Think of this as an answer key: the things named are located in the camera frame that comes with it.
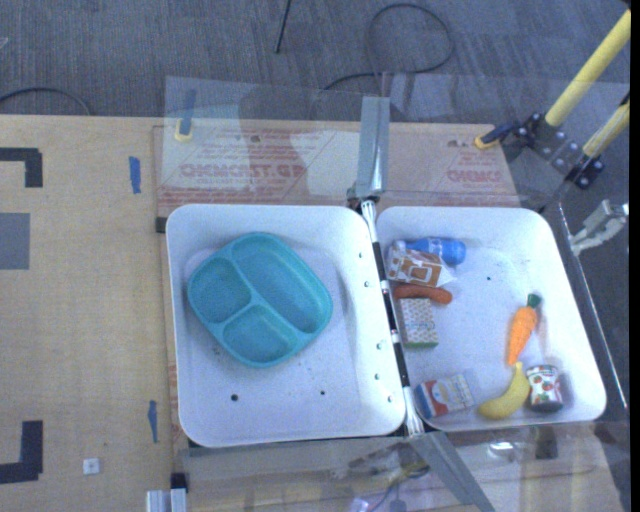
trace orange carrot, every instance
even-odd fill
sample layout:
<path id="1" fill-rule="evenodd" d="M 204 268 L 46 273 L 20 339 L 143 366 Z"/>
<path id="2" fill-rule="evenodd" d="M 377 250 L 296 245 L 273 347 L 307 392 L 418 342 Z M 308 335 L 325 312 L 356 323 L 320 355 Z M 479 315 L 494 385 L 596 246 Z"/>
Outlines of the orange carrot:
<path id="1" fill-rule="evenodd" d="M 449 304 L 453 300 L 453 295 L 449 290 L 411 283 L 403 283 L 396 286 L 393 296 L 396 299 L 431 299 L 440 304 Z"/>
<path id="2" fill-rule="evenodd" d="M 538 323 L 538 314 L 535 308 L 541 301 L 542 299 L 535 293 L 530 293 L 527 297 L 527 305 L 518 308 L 513 316 L 507 352 L 507 362 L 509 365 L 516 363 L 520 352 L 522 352 L 527 341 L 529 341 L 531 333 Z"/>

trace blue bottle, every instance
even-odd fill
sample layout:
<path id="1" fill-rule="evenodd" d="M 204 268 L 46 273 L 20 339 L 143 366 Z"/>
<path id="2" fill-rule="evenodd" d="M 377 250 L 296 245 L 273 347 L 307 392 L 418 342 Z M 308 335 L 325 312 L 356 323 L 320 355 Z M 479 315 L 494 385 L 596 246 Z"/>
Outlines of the blue bottle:
<path id="1" fill-rule="evenodd" d="M 421 238 L 413 242 L 406 242 L 406 247 L 414 251 L 437 254 L 442 261 L 452 267 L 462 263 L 467 255 L 467 247 L 464 242 L 455 238 Z"/>

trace banana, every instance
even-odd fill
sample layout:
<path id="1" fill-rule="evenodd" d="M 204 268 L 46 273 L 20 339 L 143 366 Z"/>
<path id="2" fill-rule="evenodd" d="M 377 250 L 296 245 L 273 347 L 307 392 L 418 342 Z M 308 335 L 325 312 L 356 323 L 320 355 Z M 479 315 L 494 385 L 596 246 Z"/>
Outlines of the banana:
<path id="1" fill-rule="evenodd" d="M 522 371 L 522 363 L 516 362 L 511 383 L 507 390 L 492 400 L 480 404 L 478 412 L 490 420 L 501 420 L 516 412 L 529 396 L 529 381 Z"/>

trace wooden surface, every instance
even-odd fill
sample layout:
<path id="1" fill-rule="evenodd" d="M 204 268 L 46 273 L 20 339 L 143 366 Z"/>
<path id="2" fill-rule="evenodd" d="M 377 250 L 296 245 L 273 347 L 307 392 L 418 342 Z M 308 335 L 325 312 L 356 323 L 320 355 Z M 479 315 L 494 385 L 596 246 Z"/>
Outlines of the wooden surface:
<path id="1" fill-rule="evenodd" d="M 181 467 L 172 450 L 184 438 L 175 416 L 172 434 L 166 255 L 154 226 L 152 134 L 159 125 L 147 118 L 0 117 L 0 147 L 37 147 L 44 155 L 43 188 L 24 188 L 23 166 L 0 162 L 0 213 L 29 213 L 31 225 L 29 269 L 0 271 L 0 464 L 18 461 L 23 421 L 44 422 L 44 471 L 35 482 L 0 485 L 3 512 L 144 510 L 146 491 L 168 489 L 171 471 Z M 141 163 L 139 194 L 130 156 Z M 150 400 L 158 407 L 157 443 Z M 576 455 L 563 458 L 552 478 L 541 478 L 547 466 L 539 462 L 513 472 L 501 466 L 504 478 L 497 478 L 477 444 L 461 447 L 461 455 L 489 498 L 505 507 L 498 510 L 543 509 L 549 496 L 556 503 L 545 510 L 587 510 L 580 507 L 593 500 L 600 510 L 617 510 L 602 449 L 590 432 L 578 432 L 569 443 Z M 93 457 L 100 474 L 83 476 L 83 460 Z M 233 464 L 232 453 L 225 457 Z M 221 510 L 260 503 L 303 510 L 297 502 L 328 510 L 318 502 L 327 494 L 305 482 L 293 482 L 289 492 L 255 479 L 233 487 L 193 468 L 189 500 L 198 510 L 218 510 L 212 496 Z M 416 483 L 411 492 L 414 504 L 427 494 L 434 508 L 455 504 L 441 484 Z"/>

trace gray floor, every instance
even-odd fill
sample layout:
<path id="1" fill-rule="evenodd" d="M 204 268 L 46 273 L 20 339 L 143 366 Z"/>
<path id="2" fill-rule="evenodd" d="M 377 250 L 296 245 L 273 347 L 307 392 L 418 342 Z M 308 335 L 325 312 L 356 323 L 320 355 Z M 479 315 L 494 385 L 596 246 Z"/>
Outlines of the gray floor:
<path id="1" fill-rule="evenodd" d="M 400 73 L 429 67 L 444 55 L 444 32 L 413 9 L 394 9 L 378 18 L 367 53 L 369 23 L 392 3 L 389 0 L 293 0 L 276 54 L 285 3 L 0 0 L 0 46 L 2 38 L 8 38 L 0 48 L 0 97 L 23 87 L 56 87 L 82 98 L 93 115 L 162 116 L 170 76 L 323 88 L 345 75 L 370 72 L 372 65 Z M 438 69 L 415 77 L 413 101 L 396 102 L 396 115 L 425 122 L 493 124 L 523 121 L 533 111 L 548 108 L 626 9 L 620 0 L 414 4 L 442 18 L 454 52 Z M 627 45 L 567 120 L 567 133 L 586 141 L 629 90 L 629 81 Z M 335 89 L 378 91 L 369 77 L 342 82 Z M 68 97 L 45 92 L 7 99 L 0 103 L 0 113 L 84 114 Z M 617 204 L 629 200 L 628 131 L 605 150 L 603 161 L 606 170 L 592 187 L 574 188 L 564 200 L 572 232 L 603 199 Z M 514 168 L 518 165 L 523 164 L 514 162 Z M 594 352 L 606 367 L 603 338 L 628 401 L 628 227 L 580 259 L 582 269 L 573 271 L 584 271 L 600 322 L 586 322 L 596 332 Z M 582 307 L 588 314 L 589 304 Z M 602 420 L 628 423 L 612 373 L 605 368 L 603 376 L 609 405 Z M 626 462 L 616 464 L 621 489 L 628 492 Z"/>

